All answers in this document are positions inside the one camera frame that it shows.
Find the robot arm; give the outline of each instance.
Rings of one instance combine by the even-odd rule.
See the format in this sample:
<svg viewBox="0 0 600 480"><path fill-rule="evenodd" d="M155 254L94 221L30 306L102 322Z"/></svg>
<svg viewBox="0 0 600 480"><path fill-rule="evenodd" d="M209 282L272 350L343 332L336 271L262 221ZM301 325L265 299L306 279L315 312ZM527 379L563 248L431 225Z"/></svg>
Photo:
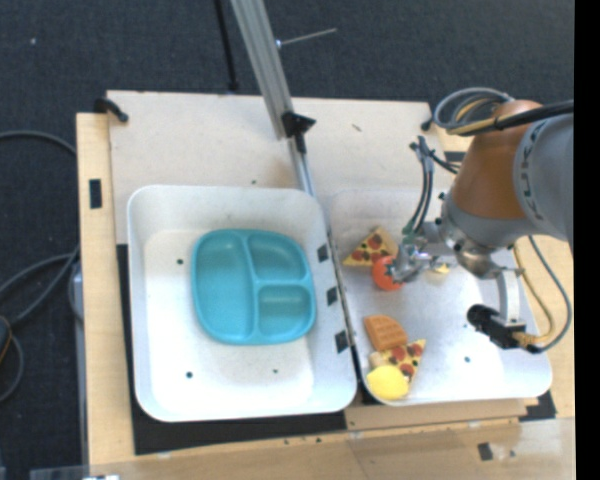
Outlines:
<svg viewBox="0 0 600 480"><path fill-rule="evenodd" d="M475 134L440 217L424 223L415 239L403 241L394 262L397 282L415 279L445 255L454 256L480 279L494 279L499 311L474 306L468 319L502 348L520 346L515 336L525 330L518 313L516 278L521 271L497 265L492 254L522 236L537 234L567 240L573 253L572 103L557 115L521 119L521 124L498 129L498 120L516 123L516 116L541 116L545 108L508 100L490 121L479 122L487 130ZM469 134L472 128L457 129Z"/></svg>

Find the black connector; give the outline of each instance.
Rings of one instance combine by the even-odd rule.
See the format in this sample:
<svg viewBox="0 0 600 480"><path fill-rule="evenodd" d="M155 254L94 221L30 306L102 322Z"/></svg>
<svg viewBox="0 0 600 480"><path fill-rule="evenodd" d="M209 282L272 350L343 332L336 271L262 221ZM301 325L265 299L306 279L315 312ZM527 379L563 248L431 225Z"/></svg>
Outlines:
<svg viewBox="0 0 600 480"><path fill-rule="evenodd" d="M520 343L513 337L513 333L524 332L527 326L524 323L505 325L495 319L497 316L498 312L495 309L480 304L471 306L467 312L467 320L476 331L489 336L500 348L520 348Z"/></svg>

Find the black clip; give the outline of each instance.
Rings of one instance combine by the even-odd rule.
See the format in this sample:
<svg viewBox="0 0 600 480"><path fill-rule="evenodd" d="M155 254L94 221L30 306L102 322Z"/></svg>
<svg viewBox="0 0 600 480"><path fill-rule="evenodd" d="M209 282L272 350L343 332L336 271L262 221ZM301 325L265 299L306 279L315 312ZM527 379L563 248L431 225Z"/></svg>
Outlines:
<svg viewBox="0 0 600 480"><path fill-rule="evenodd" d="M109 98L98 98L93 102L93 111L98 114L106 114L107 111L114 114L121 123L126 123L129 116L125 114L120 107Z"/></svg>
<svg viewBox="0 0 600 480"><path fill-rule="evenodd" d="M282 124L287 137L293 137L296 140L298 152L306 153L307 145L304 142L304 134L316 124L316 120L288 111L282 114Z"/></svg>

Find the yellow toy lemon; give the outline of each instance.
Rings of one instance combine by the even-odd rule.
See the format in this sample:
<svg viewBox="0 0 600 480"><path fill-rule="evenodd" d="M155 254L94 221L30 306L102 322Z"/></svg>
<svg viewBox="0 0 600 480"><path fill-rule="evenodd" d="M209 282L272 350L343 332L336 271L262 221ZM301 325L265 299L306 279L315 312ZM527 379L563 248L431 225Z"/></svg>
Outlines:
<svg viewBox="0 0 600 480"><path fill-rule="evenodd" d="M397 366L378 366L367 374L369 389L378 398L397 400L409 392L409 383Z"/></svg>

